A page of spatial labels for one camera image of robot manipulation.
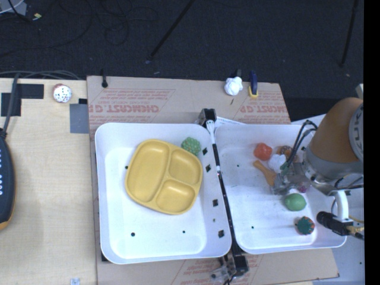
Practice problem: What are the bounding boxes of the yellow divided plate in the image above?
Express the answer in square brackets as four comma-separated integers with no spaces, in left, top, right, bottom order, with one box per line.
[124,138,204,216]

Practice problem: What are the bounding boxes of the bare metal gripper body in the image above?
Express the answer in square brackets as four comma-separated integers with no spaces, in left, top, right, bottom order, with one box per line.
[273,161,318,196]

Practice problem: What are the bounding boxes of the brown cardboard board red print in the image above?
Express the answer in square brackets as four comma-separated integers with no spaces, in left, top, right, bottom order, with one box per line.
[85,75,340,285]

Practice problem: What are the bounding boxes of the thin black and white rod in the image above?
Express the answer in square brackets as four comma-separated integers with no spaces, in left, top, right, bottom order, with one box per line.
[206,119,240,258]

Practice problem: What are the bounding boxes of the white lumpy toy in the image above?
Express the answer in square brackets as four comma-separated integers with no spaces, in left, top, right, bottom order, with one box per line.
[268,153,287,173]

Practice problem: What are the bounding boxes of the white plastic tray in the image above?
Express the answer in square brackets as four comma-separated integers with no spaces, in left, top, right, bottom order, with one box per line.
[94,122,233,265]
[214,123,348,255]

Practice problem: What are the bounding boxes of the green grapes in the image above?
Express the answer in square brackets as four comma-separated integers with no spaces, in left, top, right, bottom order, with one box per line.
[180,137,202,156]

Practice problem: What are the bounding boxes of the white toy cauliflower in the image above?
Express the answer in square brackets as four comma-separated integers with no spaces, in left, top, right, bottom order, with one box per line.
[223,76,244,96]

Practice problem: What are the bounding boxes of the black block with thin wires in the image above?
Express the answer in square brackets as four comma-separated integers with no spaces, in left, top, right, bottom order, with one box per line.
[197,108,217,127]
[231,253,250,278]

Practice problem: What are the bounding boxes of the green and orange round toy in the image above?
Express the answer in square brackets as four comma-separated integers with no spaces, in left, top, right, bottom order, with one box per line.
[294,216,316,236]

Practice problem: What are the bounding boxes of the white spotted ball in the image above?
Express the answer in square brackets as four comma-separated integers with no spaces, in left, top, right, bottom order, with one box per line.
[52,83,73,104]

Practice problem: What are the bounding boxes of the tan toy drumstick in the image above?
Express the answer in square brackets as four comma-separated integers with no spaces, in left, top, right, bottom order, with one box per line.
[252,160,278,187]

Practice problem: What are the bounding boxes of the brown doughnut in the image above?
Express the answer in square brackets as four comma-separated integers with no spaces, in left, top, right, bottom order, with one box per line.
[278,145,298,163]

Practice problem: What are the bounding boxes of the green lime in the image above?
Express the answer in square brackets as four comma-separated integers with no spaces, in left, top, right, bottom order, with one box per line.
[284,192,308,212]

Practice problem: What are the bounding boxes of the black cylinder on white bracket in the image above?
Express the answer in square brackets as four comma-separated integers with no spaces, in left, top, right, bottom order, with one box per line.
[316,189,356,236]

